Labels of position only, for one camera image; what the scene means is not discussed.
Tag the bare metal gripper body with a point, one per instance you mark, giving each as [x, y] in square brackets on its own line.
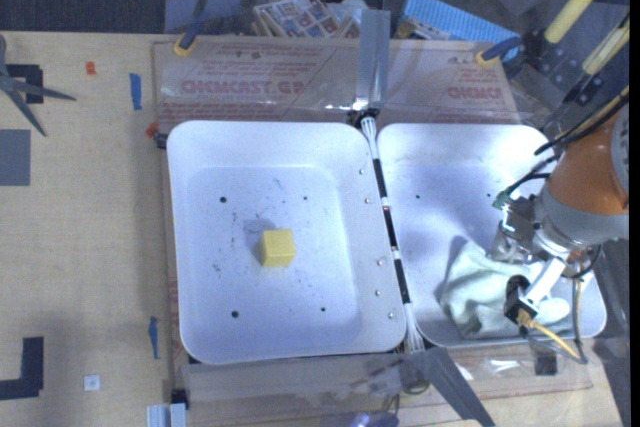
[520, 225]

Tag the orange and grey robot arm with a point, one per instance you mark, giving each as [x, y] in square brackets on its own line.
[585, 185]

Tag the white cloth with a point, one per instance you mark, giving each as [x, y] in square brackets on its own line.
[475, 290]

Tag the white plastic tray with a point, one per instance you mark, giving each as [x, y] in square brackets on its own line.
[280, 315]
[440, 195]

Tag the thin black and white rod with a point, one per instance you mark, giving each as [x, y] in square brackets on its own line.
[381, 185]

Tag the yellow cube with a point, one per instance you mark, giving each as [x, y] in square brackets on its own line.
[276, 247]

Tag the black cylinder on white bracket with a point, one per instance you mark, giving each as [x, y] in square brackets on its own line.
[541, 282]

